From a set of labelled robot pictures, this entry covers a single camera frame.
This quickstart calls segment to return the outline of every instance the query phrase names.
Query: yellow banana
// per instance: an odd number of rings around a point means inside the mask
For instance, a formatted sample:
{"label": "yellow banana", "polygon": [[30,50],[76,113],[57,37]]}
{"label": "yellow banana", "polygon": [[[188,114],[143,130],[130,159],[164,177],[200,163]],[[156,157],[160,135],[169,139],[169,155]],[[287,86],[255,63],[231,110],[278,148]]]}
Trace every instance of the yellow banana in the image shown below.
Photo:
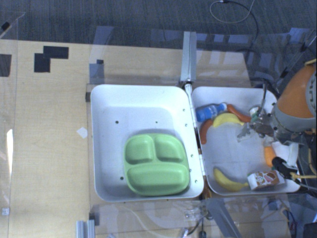
{"label": "yellow banana", "polygon": [[232,113],[223,113],[218,115],[214,121],[213,121],[213,126],[216,128],[219,125],[222,125],[225,122],[233,122],[233,123],[239,123],[241,125],[244,124],[244,122],[240,121],[239,118]]}
{"label": "yellow banana", "polygon": [[214,168],[213,170],[213,176],[216,180],[216,182],[223,188],[232,191],[232,192],[238,192],[240,191],[243,187],[249,186],[247,182],[245,183],[240,183],[240,182],[235,182],[232,180],[229,180],[219,169]]}

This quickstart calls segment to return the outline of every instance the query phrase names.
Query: water bottle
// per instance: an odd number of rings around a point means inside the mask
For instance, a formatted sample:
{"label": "water bottle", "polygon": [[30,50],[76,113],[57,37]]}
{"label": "water bottle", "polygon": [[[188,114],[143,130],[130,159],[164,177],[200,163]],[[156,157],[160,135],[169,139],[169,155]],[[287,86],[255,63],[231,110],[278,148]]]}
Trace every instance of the water bottle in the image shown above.
{"label": "water bottle", "polygon": [[214,119],[220,112],[227,110],[227,104],[209,105],[207,107],[196,109],[197,121],[203,122],[207,119]]}

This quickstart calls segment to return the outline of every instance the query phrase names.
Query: white paper piece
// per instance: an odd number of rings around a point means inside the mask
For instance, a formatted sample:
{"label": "white paper piece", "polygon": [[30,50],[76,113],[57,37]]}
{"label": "white paper piece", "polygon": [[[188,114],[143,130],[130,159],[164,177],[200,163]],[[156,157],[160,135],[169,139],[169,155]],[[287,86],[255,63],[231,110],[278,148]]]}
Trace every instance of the white paper piece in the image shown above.
{"label": "white paper piece", "polygon": [[79,130],[77,130],[77,133],[82,137],[86,138],[88,136],[88,131],[84,127],[81,127]]}

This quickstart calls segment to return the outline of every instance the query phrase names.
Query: white sticker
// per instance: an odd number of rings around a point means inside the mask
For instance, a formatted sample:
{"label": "white sticker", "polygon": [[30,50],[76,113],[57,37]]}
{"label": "white sticker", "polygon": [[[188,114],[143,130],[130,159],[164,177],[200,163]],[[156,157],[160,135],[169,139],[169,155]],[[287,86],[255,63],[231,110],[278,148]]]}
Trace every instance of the white sticker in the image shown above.
{"label": "white sticker", "polygon": [[86,138],[88,136],[88,131],[87,129],[85,129],[84,127],[81,127],[77,133],[82,137],[82,138]]}
{"label": "white sticker", "polygon": [[10,208],[2,208],[2,215],[8,216],[10,214]]}

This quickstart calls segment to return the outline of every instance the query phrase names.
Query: orange object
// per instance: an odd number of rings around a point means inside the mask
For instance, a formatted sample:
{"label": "orange object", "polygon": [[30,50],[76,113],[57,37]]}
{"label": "orange object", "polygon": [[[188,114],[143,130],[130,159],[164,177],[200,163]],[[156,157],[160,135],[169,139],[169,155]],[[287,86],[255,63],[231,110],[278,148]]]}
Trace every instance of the orange object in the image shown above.
{"label": "orange object", "polygon": [[230,112],[232,114],[235,114],[239,118],[240,121],[242,121],[242,122],[251,122],[251,117],[241,114],[239,111],[237,111],[233,107],[233,105],[228,104],[227,105],[227,110],[228,110],[228,112]]}
{"label": "orange object", "polygon": [[264,147],[264,158],[266,164],[271,168],[273,167],[272,160],[276,157],[275,151],[272,146]]}
{"label": "orange object", "polygon": [[287,84],[277,106],[285,114],[298,118],[313,118],[306,102],[306,87],[316,69],[312,65],[302,68]]}
{"label": "orange object", "polygon": [[199,135],[200,135],[200,142],[204,145],[207,143],[207,131],[212,126],[213,121],[208,119],[204,121],[204,123],[200,126]]}

